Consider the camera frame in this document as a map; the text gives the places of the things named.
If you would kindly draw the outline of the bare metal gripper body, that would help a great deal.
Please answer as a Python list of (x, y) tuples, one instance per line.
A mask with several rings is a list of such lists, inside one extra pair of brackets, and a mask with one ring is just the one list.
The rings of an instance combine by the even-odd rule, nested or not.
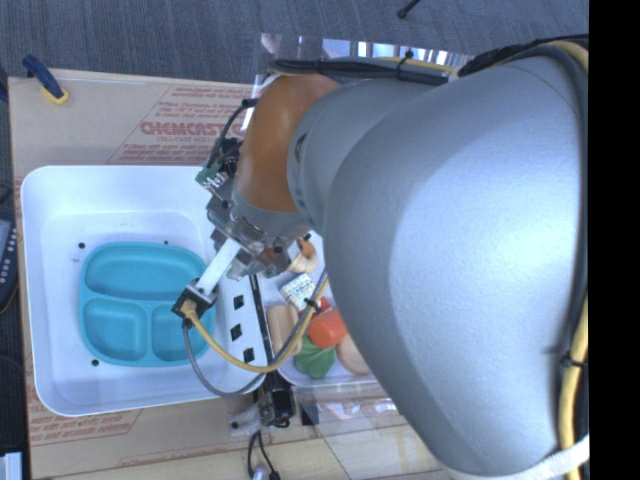
[(264, 209), (237, 190), (213, 190), (207, 217), (214, 225), (217, 251), (228, 239), (240, 246), (228, 273), (233, 279), (259, 272), (284, 273), (295, 258), (290, 249), (302, 236), (302, 217), (296, 211)]

